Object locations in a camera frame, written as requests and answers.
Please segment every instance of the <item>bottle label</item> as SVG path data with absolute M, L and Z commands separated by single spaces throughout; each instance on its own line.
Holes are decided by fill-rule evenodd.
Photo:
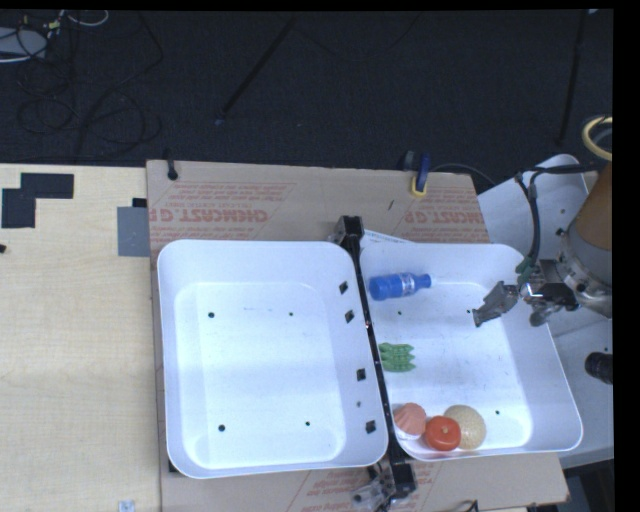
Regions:
M 406 297 L 416 291 L 416 282 L 411 274 L 400 274 L 400 282 L 402 283 L 401 297 Z

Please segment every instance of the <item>blue clip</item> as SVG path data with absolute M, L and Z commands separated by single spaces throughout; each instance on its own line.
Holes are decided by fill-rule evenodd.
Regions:
M 411 181 L 411 193 L 418 197 L 427 195 L 427 174 L 431 167 L 431 157 L 428 153 L 422 153 L 418 174 Z

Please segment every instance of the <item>white tray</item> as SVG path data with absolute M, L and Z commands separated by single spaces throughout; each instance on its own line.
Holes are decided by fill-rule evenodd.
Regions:
M 346 251 L 180 240 L 160 252 L 158 279 L 167 448 L 181 473 L 365 466 L 384 455 L 388 432 Z
M 419 460 L 564 451 L 582 439 L 582 423 L 547 325 L 529 324 L 531 306 L 476 327 L 471 310 L 498 281 L 515 284 L 522 261 L 498 244 L 377 243 L 363 249 L 368 279 L 395 272 L 428 273 L 431 288 L 374 301 L 368 296 L 378 344 L 414 347 L 406 373 L 385 372 L 392 408 L 406 402 L 428 416 L 466 404 L 483 416 L 485 442 L 473 451 L 434 451 L 421 440 L 399 440 Z

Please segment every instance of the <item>red tomato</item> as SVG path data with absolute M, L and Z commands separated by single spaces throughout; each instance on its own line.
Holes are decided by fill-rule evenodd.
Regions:
M 448 452 L 455 450 L 462 440 L 460 424 L 453 418 L 446 416 L 434 416 L 424 429 L 422 438 L 429 448 Z

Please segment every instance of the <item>blue bottle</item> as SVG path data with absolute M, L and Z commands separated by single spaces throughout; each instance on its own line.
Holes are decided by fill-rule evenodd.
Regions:
M 413 295 L 421 288 L 431 286 L 431 276 L 421 276 L 402 272 L 386 276 L 373 277 L 369 280 L 369 293 L 373 300 L 385 300 L 395 297 L 407 297 Z

